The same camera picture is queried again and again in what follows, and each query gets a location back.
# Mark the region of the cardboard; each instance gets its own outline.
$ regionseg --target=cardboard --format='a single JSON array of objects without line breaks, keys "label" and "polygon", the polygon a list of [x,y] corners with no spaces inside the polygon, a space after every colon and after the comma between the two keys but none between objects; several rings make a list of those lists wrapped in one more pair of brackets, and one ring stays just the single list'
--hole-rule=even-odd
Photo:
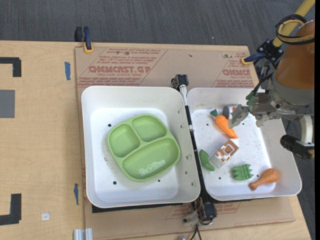
[{"label": "cardboard", "polygon": [[[245,46],[222,51],[150,47],[94,47],[91,54],[86,54],[83,47],[75,48],[85,227],[93,228],[95,239],[184,233],[193,232],[194,228],[183,224],[183,217],[192,212],[189,203],[93,213],[86,194],[81,115],[81,94],[85,88],[93,85],[168,87],[177,74],[188,76],[189,90],[195,87],[254,88],[258,83],[254,66],[240,63],[242,57],[250,55]],[[215,207],[218,216],[214,223],[201,226],[200,230],[294,221],[286,197],[223,202]]]}]

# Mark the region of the green toy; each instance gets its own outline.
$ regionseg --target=green toy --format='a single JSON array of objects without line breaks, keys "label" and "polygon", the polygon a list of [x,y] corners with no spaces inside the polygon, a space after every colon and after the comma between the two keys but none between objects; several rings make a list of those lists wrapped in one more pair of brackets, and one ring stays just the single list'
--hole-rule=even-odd
[{"label": "green toy", "polygon": [[206,168],[207,170],[213,172],[215,170],[215,167],[213,165],[211,165],[211,163],[209,162],[209,155],[206,151],[204,150],[200,150],[199,152],[199,157],[200,157],[200,161],[201,161],[201,165]]},{"label": "green toy", "polygon": [[250,166],[251,164],[246,163],[233,167],[231,169],[233,178],[237,181],[250,179],[253,176],[253,174],[250,173],[252,171],[249,169]]}]

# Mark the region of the green plate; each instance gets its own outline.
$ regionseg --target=green plate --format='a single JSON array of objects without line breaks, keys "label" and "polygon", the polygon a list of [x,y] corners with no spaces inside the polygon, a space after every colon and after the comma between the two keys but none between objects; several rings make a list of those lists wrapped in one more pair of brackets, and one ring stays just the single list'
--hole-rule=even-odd
[{"label": "green plate", "polygon": [[181,155],[175,137],[152,114],[140,114],[117,124],[110,130],[107,143],[123,173],[136,182],[164,173]]}]

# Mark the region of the white tray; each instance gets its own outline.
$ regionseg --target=white tray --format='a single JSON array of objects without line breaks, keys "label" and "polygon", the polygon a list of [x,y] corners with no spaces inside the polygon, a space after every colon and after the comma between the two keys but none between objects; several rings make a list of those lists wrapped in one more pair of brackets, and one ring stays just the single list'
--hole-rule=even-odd
[{"label": "white tray", "polygon": [[[215,125],[210,112],[221,114],[225,105],[245,105],[245,97],[251,89],[243,88],[194,88],[187,94],[194,137],[198,152],[202,149],[211,157],[228,140],[226,134]],[[216,200],[233,201],[297,195],[302,188],[301,178],[293,154],[284,149],[280,139],[286,134],[280,119],[268,120],[262,127],[256,126],[249,116],[233,128],[239,137],[239,150],[221,168],[209,171],[202,168],[205,188]],[[234,180],[234,166],[251,164],[250,180]],[[256,181],[265,169],[279,171],[277,183],[260,185],[251,190],[248,185]]]},{"label": "white tray", "polygon": [[[169,87],[91,86],[81,96],[86,192],[100,208],[189,203],[200,194],[200,182],[181,94]],[[179,162],[159,177],[135,182],[125,176],[107,144],[112,126],[150,113],[176,138]]]}]

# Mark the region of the gray square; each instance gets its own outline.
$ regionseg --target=gray square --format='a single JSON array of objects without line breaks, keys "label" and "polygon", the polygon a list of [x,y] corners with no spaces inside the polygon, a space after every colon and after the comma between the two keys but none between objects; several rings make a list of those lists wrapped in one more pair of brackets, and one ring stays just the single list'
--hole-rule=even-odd
[{"label": "gray square", "polygon": [[15,90],[0,90],[0,118],[15,118]]}]

